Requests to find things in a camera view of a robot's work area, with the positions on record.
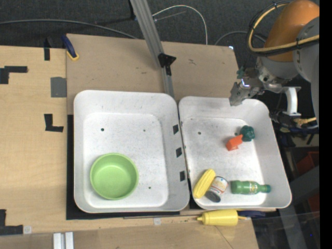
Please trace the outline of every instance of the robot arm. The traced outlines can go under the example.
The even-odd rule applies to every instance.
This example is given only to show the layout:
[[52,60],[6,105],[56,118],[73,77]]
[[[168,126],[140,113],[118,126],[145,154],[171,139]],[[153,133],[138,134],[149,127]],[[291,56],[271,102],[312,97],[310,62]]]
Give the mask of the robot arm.
[[[255,27],[265,15],[280,6],[286,7],[274,23],[264,48],[253,48],[251,40]],[[319,123],[319,13],[315,3],[295,0],[271,5],[253,20],[247,42],[249,51],[258,56],[256,67],[238,71],[240,82],[234,83],[229,98],[232,106],[262,95],[266,90],[286,93],[288,109],[275,117],[288,119],[290,125],[296,125],[301,116],[296,112],[296,92],[300,87],[285,85],[300,74],[311,83],[312,102]]]

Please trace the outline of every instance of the tin can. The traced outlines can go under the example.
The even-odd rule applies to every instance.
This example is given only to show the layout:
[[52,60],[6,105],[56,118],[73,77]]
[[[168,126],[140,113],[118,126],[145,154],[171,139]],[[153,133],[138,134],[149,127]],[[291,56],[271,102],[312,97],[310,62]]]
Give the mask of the tin can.
[[205,196],[212,202],[220,202],[222,194],[226,191],[227,186],[228,182],[224,178],[216,176]]

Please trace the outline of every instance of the yellow rolling pin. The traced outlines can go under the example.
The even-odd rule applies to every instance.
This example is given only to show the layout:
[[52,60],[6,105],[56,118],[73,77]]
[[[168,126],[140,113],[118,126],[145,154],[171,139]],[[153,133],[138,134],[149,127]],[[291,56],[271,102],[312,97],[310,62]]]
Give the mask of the yellow rolling pin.
[[207,211],[197,218],[204,225],[213,226],[235,226],[239,219],[246,219],[246,217],[239,216],[236,210]]

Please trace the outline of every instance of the wooden table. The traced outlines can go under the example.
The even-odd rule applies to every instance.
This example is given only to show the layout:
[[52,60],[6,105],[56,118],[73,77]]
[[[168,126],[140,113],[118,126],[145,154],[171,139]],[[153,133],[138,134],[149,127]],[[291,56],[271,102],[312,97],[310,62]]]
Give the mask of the wooden table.
[[[67,115],[73,114],[75,95],[84,89],[163,92],[160,70],[154,67],[144,40],[68,37],[80,56],[76,62],[64,49],[51,48],[50,60],[45,61],[43,48],[0,46],[1,68],[28,67],[27,73],[10,73],[9,84],[0,84],[0,209],[7,210],[6,226],[31,226],[33,233],[45,235],[93,230],[77,241],[79,234],[75,234],[75,243],[100,229],[116,233],[122,227],[133,231],[135,226],[145,226],[151,231],[157,228],[153,218],[66,220]],[[163,43],[163,47],[166,54],[177,57],[171,67],[177,101],[189,95],[229,97],[237,71],[231,49],[180,43]],[[67,79],[67,98],[51,96],[50,81],[55,77]],[[52,114],[53,125],[63,126],[63,132],[45,131],[44,114]],[[196,221],[200,213],[183,210],[180,216],[161,218],[156,239],[163,232],[191,229],[205,239],[219,237],[230,248],[223,233],[231,232],[236,248],[243,245],[246,233],[246,247],[258,248],[250,220],[236,227],[203,226]],[[24,244],[27,239],[31,238],[1,238],[0,245],[14,240]]]

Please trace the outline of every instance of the yellow corn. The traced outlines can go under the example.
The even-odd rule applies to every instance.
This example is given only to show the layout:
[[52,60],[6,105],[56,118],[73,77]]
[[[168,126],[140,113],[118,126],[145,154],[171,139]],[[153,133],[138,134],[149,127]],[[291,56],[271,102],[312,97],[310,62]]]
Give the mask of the yellow corn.
[[212,169],[208,169],[204,172],[202,177],[198,180],[195,187],[193,188],[193,197],[195,198],[201,198],[205,195],[206,191],[209,189],[210,185],[212,184],[212,181],[214,177],[216,176],[216,173]]

